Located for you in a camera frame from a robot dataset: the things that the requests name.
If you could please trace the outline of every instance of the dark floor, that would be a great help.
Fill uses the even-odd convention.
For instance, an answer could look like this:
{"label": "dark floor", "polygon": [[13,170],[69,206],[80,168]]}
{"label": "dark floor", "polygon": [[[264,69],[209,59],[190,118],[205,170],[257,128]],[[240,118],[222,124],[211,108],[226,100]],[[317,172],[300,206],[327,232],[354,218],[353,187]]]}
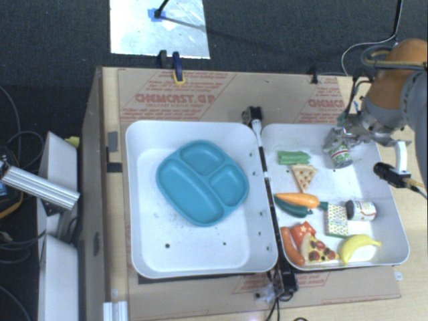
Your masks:
{"label": "dark floor", "polygon": [[[388,38],[397,0],[203,0],[210,60],[184,60],[198,70],[341,72],[352,44]],[[428,0],[404,0],[397,40],[427,39]],[[79,135],[97,65],[154,67],[154,58],[110,53],[109,0],[0,0],[0,85],[11,95],[23,130]],[[349,72],[360,50],[346,57]],[[0,144],[17,132],[13,110],[0,94]],[[23,138],[23,163],[37,151]],[[36,235],[35,203],[26,202],[0,231],[16,240]],[[0,264],[7,288],[37,319],[37,249],[24,263]],[[0,291],[0,320],[23,314]]]}

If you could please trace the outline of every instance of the hot dog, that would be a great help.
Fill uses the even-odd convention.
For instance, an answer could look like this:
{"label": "hot dog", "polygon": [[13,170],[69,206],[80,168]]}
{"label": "hot dog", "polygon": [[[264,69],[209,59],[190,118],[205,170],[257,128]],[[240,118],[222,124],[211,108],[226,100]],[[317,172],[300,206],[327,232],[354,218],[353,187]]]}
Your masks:
{"label": "hot dog", "polygon": [[281,227],[281,238],[288,259],[296,266],[303,266],[305,264],[305,259],[294,247],[290,230],[287,227]]}

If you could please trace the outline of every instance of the white plastic tray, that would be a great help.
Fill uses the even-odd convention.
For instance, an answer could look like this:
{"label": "white plastic tray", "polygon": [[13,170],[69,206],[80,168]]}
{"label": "white plastic tray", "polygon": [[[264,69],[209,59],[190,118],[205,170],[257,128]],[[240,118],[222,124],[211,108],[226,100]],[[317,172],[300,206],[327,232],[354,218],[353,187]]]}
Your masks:
{"label": "white plastic tray", "polygon": [[[277,151],[307,152],[310,164],[318,169],[307,193],[316,195],[320,201],[344,205],[347,200],[373,202],[377,216],[373,221],[349,221],[349,234],[365,233],[382,242],[381,247],[365,246],[356,250],[347,265],[339,260],[327,263],[307,264],[300,270],[325,270],[372,265],[397,265],[409,256],[409,244],[401,223],[391,189],[374,173],[373,166],[381,161],[374,142],[360,144],[351,150],[353,165],[333,169],[330,157],[322,152],[330,125],[270,124],[262,132],[267,169],[271,178],[272,193],[298,192],[292,172],[286,165],[279,165]],[[301,219],[293,217],[276,207],[280,227],[292,227],[305,220],[317,231],[316,237],[333,251],[338,252],[341,238],[325,234],[325,212],[319,208],[313,215]]]}
{"label": "white plastic tray", "polygon": [[[176,149],[194,140],[222,148],[249,183],[245,201],[212,227],[192,225],[156,186],[156,170]],[[238,123],[138,121],[126,131],[130,190],[131,254],[148,278],[266,272],[276,263],[268,195],[257,140]]]}

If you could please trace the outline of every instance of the cardboard box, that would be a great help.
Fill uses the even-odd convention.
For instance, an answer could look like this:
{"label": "cardboard box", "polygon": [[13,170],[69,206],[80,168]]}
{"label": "cardboard box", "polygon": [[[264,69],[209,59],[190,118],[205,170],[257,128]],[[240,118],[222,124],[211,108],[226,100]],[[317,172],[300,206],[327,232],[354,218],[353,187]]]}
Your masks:
{"label": "cardboard box", "polygon": [[[320,78],[312,85],[309,76],[284,74],[185,75],[188,83],[176,87],[170,70],[97,69],[82,131],[81,306],[87,320],[102,319],[104,301],[128,301],[130,320],[270,308],[255,298],[269,284],[266,274],[153,281],[138,276],[130,260],[124,130],[140,119],[239,122],[248,106],[263,108],[264,125],[334,124],[344,109],[338,82]],[[298,282],[300,289],[281,308],[400,296],[391,266],[298,274]]]}

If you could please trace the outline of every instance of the soda can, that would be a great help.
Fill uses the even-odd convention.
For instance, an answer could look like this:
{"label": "soda can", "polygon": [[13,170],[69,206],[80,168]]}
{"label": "soda can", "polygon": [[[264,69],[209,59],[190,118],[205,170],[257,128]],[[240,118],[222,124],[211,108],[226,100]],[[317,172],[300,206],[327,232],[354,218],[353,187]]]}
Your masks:
{"label": "soda can", "polygon": [[348,147],[344,143],[328,151],[328,154],[332,159],[335,169],[346,168],[354,162],[350,156]]}
{"label": "soda can", "polygon": [[372,202],[349,200],[345,207],[348,220],[372,221],[376,217],[376,207]]}

